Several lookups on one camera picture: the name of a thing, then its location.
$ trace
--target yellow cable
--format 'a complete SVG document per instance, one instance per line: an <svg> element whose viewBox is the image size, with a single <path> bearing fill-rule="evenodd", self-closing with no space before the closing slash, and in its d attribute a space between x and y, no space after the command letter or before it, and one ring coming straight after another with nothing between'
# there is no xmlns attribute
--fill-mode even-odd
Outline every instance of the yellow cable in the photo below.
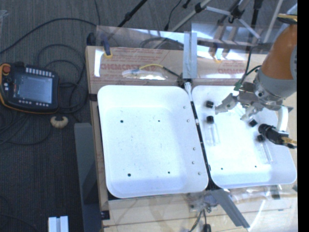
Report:
<svg viewBox="0 0 309 232"><path fill-rule="evenodd" d="M141 66L141 67L140 67L140 70L141 70L141 69L144 69L144 68L146 68L146 67L148 67L148 66L159 66L159 67L161 67L161 68L164 67L164 66L161 65L161 64L146 64L146 65L144 65L144 66Z"/></svg>

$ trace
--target emergency stop button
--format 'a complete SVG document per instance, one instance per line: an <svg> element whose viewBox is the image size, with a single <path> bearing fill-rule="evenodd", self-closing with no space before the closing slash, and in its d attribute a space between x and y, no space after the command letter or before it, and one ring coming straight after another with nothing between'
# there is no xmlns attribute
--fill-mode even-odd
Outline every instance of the emergency stop button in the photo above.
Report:
<svg viewBox="0 0 309 232"><path fill-rule="evenodd" d="M3 75L8 75L11 71L11 66L10 65L4 65L2 68L2 74Z"/></svg>

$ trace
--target dark floor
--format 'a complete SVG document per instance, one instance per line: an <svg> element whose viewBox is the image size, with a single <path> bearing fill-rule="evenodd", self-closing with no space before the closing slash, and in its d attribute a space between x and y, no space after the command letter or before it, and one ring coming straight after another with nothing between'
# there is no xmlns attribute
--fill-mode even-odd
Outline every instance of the dark floor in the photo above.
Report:
<svg viewBox="0 0 309 232"><path fill-rule="evenodd" d="M0 62L23 61L57 71L62 82L78 83L71 102L73 88L62 88L62 107L79 104L76 112L63 108L56 114L58 118L69 118L68 126L62 130L51 128L51 116L27 116L0 105L0 231L46 232L48 217L53 216L69 216L70 232L83 231L73 129L76 122L90 122L89 101L84 102L86 38L96 32L98 24L118 26L140 1L0 0L0 10L8 11L2 24ZM178 1L148 0L124 27L164 30ZM204 0L191 0L187 9L178 6L169 28L201 1ZM235 1L212 0L209 6L228 10ZM284 0L280 13L296 3L297 0ZM269 25L275 4L276 0L264 0L258 26ZM250 23L252 15L253 1L242 18ZM203 11L178 31L190 31L194 21L216 23L221 17Z"/></svg>

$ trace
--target white tray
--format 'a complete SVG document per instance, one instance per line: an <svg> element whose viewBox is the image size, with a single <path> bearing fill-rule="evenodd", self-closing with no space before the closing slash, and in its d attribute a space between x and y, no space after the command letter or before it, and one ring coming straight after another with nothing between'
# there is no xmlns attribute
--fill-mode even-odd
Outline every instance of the white tray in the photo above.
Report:
<svg viewBox="0 0 309 232"><path fill-rule="evenodd" d="M277 125L275 111L264 109L255 114L253 119L258 124L254 127L248 121L240 120L245 113L240 104L228 112L215 115L216 105L221 104L229 93L237 94L233 88L197 86L192 90L201 130L205 132L205 117L213 116L219 132L220 144L205 145L211 178L226 189L293 183L296 168L289 148L267 140L268 151L263 151L261 143L256 140L260 124ZM214 102L214 107L207 108L206 101ZM203 133L202 136L205 142L207 135Z"/></svg>
<svg viewBox="0 0 309 232"><path fill-rule="evenodd" d="M104 86L98 109L112 195L131 198L206 188L205 162L183 89Z"/></svg>

